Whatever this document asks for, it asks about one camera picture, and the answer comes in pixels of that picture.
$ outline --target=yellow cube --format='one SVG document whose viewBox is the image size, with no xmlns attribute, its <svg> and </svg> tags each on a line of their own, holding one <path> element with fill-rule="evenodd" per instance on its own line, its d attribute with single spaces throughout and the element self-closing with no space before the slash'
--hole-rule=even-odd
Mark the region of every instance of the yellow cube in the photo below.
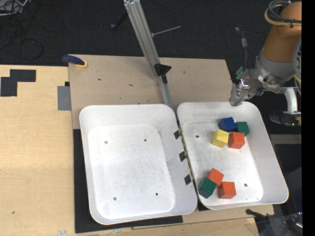
<svg viewBox="0 0 315 236">
<path fill-rule="evenodd" d="M 222 148 L 228 143 L 228 136 L 229 136 L 228 132 L 221 129 L 217 129 L 212 136 L 211 143 L 215 146 Z"/>
</svg>

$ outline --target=blue clamp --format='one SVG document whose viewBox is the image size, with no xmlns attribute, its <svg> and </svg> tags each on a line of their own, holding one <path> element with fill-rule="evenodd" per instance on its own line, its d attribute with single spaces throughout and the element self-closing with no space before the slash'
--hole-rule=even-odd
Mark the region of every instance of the blue clamp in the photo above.
<svg viewBox="0 0 315 236">
<path fill-rule="evenodd" d="M 63 55 L 62 62 L 72 63 L 75 67 L 81 68 L 87 66 L 87 62 L 85 60 L 67 54 Z"/>
</svg>

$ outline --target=red cube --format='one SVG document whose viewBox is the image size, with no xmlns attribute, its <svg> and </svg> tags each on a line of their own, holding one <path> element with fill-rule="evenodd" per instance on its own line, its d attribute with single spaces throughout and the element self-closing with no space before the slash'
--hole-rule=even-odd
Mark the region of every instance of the red cube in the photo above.
<svg viewBox="0 0 315 236">
<path fill-rule="evenodd" d="M 222 181 L 218 186 L 218 197 L 220 199 L 231 199 L 236 195 L 235 183 Z"/>
<path fill-rule="evenodd" d="M 244 133 L 232 132 L 228 136 L 228 146 L 229 148 L 241 148 L 245 144 Z"/>
<path fill-rule="evenodd" d="M 208 172 L 207 178 L 210 179 L 212 182 L 215 182 L 217 185 L 220 185 L 224 174 L 220 171 L 213 168 L 211 171 Z"/>
</svg>

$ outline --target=white tray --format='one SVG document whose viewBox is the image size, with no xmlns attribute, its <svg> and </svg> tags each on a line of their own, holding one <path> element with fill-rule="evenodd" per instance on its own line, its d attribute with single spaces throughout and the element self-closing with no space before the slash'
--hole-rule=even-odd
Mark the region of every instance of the white tray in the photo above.
<svg viewBox="0 0 315 236">
<path fill-rule="evenodd" d="M 80 113 L 90 212 L 109 225 L 188 214 L 197 194 L 175 113 L 163 104 L 88 106 Z"/>
<path fill-rule="evenodd" d="M 217 189 L 209 198 L 199 196 L 209 209 L 225 209 L 262 204 L 282 204 L 288 189 L 258 108 L 243 102 L 231 107 L 228 102 L 183 103 L 177 109 L 187 147 L 192 174 L 198 185 L 212 168 L 224 174 L 223 181 L 233 181 L 236 196 L 219 199 Z M 250 133 L 241 149 L 211 144 L 222 118 L 246 121 Z"/>
</svg>

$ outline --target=block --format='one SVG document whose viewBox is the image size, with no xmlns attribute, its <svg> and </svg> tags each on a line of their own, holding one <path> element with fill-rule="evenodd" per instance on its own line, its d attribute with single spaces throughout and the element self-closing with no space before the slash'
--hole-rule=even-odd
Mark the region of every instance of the block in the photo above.
<svg viewBox="0 0 315 236">
<path fill-rule="evenodd" d="M 221 129 L 217 129 L 212 136 L 211 143 L 220 148 L 224 147 L 228 143 L 229 133 Z"/>
<path fill-rule="evenodd" d="M 237 132 L 243 133 L 244 136 L 247 136 L 250 132 L 246 121 L 237 121 L 236 122 Z"/>
<path fill-rule="evenodd" d="M 207 178 L 210 179 L 212 182 L 215 182 L 217 185 L 220 185 L 224 174 L 220 171 L 213 168 L 211 171 L 208 172 Z"/>
<path fill-rule="evenodd" d="M 236 124 L 233 117 L 223 118 L 218 123 L 219 129 L 231 133 L 236 130 Z"/>
<path fill-rule="evenodd" d="M 217 184 L 215 182 L 205 177 L 199 184 L 198 192 L 201 196 L 207 199 L 213 194 L 216 186 Z"/>
<path fill-rule="evenodd" d="M 218 186 L 218 197 L 220 199 L 231 199 L 236 195 L 235 183 L 222 181 Z"/>
<path fill-rule="evenodd" d="M 228 136 L 229 148 L 241 148 L 245 144 L 245 135 L 239 132 L 232 132 Z"/>
</svg>

